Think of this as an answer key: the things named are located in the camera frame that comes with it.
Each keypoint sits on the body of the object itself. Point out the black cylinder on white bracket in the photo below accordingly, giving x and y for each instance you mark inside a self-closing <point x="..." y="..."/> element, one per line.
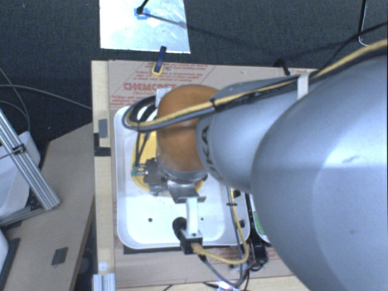
<point x="192" y="220"/>

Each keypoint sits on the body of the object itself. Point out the brown cardboard board red print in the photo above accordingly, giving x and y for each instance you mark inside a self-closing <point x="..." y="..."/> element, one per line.
<point x="133" y="77"/>

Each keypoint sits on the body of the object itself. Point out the green packet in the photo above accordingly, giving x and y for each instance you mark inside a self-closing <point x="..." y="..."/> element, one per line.
<point x="258" y="223"/>

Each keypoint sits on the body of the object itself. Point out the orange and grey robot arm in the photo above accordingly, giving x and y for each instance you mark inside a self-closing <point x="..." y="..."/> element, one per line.
<point x="303" y="168"/>

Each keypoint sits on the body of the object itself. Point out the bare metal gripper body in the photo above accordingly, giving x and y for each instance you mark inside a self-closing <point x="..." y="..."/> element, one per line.
<point x="155" y="177"/>

